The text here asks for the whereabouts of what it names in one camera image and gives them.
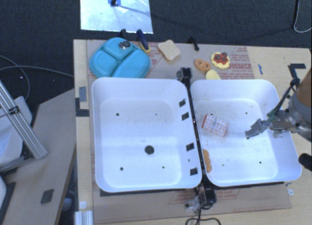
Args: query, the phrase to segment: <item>toy pizza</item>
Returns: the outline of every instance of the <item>toy pizza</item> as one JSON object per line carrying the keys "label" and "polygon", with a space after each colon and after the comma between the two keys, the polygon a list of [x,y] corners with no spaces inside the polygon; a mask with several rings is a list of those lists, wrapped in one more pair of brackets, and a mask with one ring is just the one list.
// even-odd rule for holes
{"label": "toy pizza", "polygon": [[226,52],[214,52],[211,55],[211,63],[218,68],[225,69],[230,66],[230,58]]}

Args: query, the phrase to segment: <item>toy bread slice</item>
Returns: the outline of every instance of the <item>toy bread slice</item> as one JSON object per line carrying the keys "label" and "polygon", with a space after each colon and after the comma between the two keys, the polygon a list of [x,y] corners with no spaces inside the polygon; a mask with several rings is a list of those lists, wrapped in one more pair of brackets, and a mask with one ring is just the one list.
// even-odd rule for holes
{"label": "toy bread slice", "polygon": [[177,46],[172,40],[167,40],[165,42],[158,43],[157,47],[165,56],[165,59],[169,61],[175,59],[181,53],[180,49],[177,48]]}

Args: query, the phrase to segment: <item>white cable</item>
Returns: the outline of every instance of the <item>white cable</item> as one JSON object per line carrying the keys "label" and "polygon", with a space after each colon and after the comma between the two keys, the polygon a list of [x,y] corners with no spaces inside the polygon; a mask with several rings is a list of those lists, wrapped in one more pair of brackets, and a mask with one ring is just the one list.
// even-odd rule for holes
{"label": "white cable", "polygon": [[49,72],[53,72],[53,73],[58,73],[61,74],[63,76],[67,76],[70,78],[73,78],[73,75],[61,72],[61,71],[56,71],[56,70],[52,70],[52,69],[48,69],[48,68],[43,68],[43,67],[38,67],[38,66],[30,66],[30,65],[15,65],[15,66],[8,66],[8,67],[4,67],[1,68],[0,71],[2,70],[6,70],[6,69],[11,69],[11,68],[31,68],[31,69],[38,69],[38,70],[44,70],[44,71],[49,71]]}
{"label": "white cable", "polygon": [[[13,65],[18,66],[17,63],[15,63],[14,61],[8,59],[8,58],[5,57],[5,56],[0,55],[0,58],[2,58],[2,59],[4,59],[4,60],[6,60],[6,61],[12,63]],[[26,72],[25,72],[23,69],[21,69],[21,68],[20,68],[20,71],[24,74],[24,76],[25,76],[25,78],[26,78],[26,81],[27,81],[27,85],[28,85],[28,91],[27,91],[27,95],[26,95],[26,97],[25,97],[25,101],[27,101],[27,99],[29,98],[29,95],[30,95],[30,82],[29,82],[29,78],[28,78]]]}
{"label": "white cable", "polygon": [[297,33],[309,32],[309,31],[311,31],[311,27],[310,27],[308,30],[305,30],[305,31],[298,31],[298,30],[296,29],[297,18],[298,18],[298,13],[299,13],[299,6],[300,6],[300,1],[298,2],[298,9],[297,9],[297,13],[296,13],[296,19],[295,19],[294,24],[293,24],[293,29],[294,29],[294,31],[297,32]]}

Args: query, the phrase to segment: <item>toy pretzel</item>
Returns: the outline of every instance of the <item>toy pretzel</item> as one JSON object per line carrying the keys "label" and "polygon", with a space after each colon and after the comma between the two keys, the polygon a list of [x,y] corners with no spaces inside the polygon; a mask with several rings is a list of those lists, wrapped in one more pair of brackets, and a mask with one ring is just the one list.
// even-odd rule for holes
{"label": "toy pretzel", "polygon": [[211,69],[211,64],[201,59],[196,59],[194,61],[194,65],[198,70],[201,71],[209,71]]}

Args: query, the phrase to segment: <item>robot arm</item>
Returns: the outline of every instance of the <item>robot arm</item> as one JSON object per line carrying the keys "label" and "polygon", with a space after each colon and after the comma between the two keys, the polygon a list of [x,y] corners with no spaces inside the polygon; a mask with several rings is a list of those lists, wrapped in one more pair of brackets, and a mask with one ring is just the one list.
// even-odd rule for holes
{"label": "robot arm", "polygon": [[[286,98],[289,99],[288,107],[285,110],[280,110]],[[301,83],[298,78],[292,80],[281,101],[267,114],[267,117],[267,120],[258,119],[250,130],[245,131],[247,139],[259,135],[269,128],[274,131],[274,137],[280,136],[285,131],[290,131],[298,133],[311,142],[311,69]],[[311,156],[301,155],[299,161],[301,162],[303,159],[307,160],[309,164],[307,168],[311,170]]]}

